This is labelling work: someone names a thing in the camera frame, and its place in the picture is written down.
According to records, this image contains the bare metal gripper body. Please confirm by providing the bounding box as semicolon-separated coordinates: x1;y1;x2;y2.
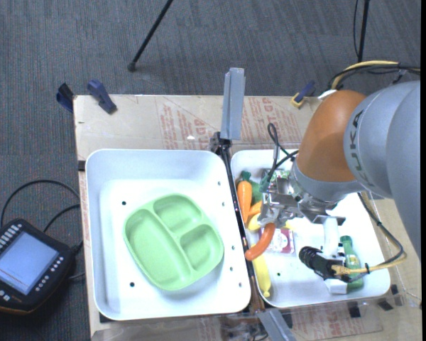
263;177;346;226

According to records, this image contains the pink and white packet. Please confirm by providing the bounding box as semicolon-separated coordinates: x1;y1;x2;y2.
267;227;296;255

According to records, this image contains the dark green broccoli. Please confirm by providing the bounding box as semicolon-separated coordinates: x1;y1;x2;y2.
251;180;268;204

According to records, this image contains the red sausage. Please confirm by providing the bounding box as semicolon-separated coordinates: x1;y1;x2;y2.
244;222;277;261

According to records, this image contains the yellow banana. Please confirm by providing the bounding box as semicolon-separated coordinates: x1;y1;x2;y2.
247;213;273;298

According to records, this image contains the white plastic tray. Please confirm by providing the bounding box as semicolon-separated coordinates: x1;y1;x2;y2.
84;148;253;322
229;149;392;309

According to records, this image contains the green divided plate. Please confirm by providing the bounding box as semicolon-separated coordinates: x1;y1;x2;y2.
122;193;225;292

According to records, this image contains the brown cardboard board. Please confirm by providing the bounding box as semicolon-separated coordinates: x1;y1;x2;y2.
72;94;422;341

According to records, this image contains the black tripod leg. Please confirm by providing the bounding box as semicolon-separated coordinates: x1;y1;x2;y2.
356;0;373;63
126;0;184;72

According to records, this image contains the black cylinder on white bracket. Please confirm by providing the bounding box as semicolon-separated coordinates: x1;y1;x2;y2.
298;215;349;295

